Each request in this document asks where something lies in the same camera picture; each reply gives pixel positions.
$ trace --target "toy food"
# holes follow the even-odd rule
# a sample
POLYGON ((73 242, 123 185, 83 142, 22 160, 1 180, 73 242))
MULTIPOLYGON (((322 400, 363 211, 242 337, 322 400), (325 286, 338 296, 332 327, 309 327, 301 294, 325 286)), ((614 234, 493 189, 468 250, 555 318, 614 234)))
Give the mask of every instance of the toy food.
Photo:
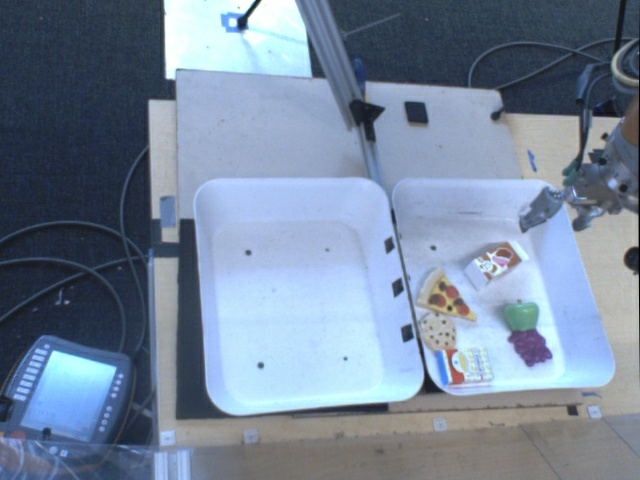
POLYGON ((518 302, 504 308, 504 317, 512 331, 528 331, 538 325, 538 305, 534 302, 518 302))
POLYGON ((484 347, 441 350, 437 354, 437 359, 440 376, 445 385, 464 385, 493 380, 491 364, 484 347))
POLYGON ((464 273, 476 290, 480 290, 493 279, 513 269, 523 261, 528 261, 529 255, 518 242, 511 240, 474 258, 464 273))
POLYGON ((431 350, 456 348, 456 326, 444 315, 428 313, 418 324, 422 342, 431 350))
POLYGON ((424 282, 416 305, 450 316, 459 316, 475 322, 476 315, 469 309, 458 289, 449 281, 442 269, 437 269, 424 282))
POLYGON ((509 343, 513 344, 527 366, 543 363, 553 357, 546 340, 536 329, 538 313, 538 305, 533 302, 518 301, 504 308, 504 317, 513 331, 509 343))

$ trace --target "white tray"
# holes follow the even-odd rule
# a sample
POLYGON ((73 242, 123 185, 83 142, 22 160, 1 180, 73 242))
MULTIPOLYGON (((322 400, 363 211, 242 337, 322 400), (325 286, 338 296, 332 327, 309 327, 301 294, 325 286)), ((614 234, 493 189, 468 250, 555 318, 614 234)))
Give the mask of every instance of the white tray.
MULTIPOLYGON (((444 268, 476 312, 478 322, 455 318, 458 347, 484 346, 494 380, 449 388, 436 355, 426 347, 429 375, 456 395, 608 383, 615 363, 591 293, 565 208, 546 224, 521 233, 518 216, 545 184, 537 180, 407 179, 393 193, 402 254, 414 298, 426 276, 444 268), (530 260, 477 291, 463 273, 487 246, 517 240, 530 260), (508 343, 506 304, 518 299, 540 307, 537 329, 553 359, 531 368, 508 343)), ((416 307, 419 318, 422 311, 416 307)))
POLYGON ((378 185, 218 179, 198 190, 194 210, 206 385, 218 408, 264 414, 419 391, 423 363, 378 185))

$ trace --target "toy pizza slice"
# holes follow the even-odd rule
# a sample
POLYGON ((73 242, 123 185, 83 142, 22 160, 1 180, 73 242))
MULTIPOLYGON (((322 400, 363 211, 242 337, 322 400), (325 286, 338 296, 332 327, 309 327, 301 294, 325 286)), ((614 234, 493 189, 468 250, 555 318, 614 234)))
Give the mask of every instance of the toy pizza slice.
POLYGON ((439 268, 424 282, 416 304, 423 308, 449 316, 459 316, 475 322, 476 315, 469 309, 458 289, 439 268))

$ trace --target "screen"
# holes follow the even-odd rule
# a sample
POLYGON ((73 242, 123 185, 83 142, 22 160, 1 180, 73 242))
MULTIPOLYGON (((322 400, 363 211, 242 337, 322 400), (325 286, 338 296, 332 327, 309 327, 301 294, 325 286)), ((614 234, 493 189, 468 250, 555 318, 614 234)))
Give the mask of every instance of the screen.
POLYGON ((117 368, 63 352, 49 357, 22 426, 89 441, 117 368))

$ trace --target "toy cookie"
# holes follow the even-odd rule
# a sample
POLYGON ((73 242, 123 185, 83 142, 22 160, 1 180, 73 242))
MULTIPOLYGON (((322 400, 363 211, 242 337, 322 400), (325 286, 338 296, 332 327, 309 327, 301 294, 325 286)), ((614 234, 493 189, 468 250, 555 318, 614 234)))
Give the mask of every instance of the toy cookie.
POLYGON ((444 315, 427 314, 418 324, 422 342, 433 351, 456 348, 456 326, 444 315))

